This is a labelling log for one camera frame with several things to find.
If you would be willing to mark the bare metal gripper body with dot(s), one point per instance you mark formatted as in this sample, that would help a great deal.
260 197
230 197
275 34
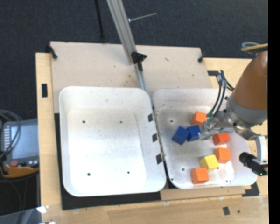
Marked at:
241 128

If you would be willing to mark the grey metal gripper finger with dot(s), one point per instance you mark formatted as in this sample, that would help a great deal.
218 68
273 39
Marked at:
205 132
221 130

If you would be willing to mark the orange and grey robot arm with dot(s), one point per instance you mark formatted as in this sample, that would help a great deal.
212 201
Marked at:
252 83

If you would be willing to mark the orange cube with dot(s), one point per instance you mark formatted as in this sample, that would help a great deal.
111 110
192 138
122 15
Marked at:
198 118
199 176
221 138
222 155

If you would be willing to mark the blue cube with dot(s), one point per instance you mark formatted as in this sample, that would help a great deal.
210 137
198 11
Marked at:
193 132
180 135

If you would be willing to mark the yellow cube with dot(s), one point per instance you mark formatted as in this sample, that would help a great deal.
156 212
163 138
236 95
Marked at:
209 162

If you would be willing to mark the white plastic tray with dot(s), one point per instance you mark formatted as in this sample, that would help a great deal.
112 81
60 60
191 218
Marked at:
177 155
107 143

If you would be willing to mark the pale wood board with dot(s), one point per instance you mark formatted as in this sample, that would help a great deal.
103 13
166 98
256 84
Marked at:
95 64

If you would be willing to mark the black cylinder on white bracket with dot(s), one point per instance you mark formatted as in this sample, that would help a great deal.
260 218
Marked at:
252 162

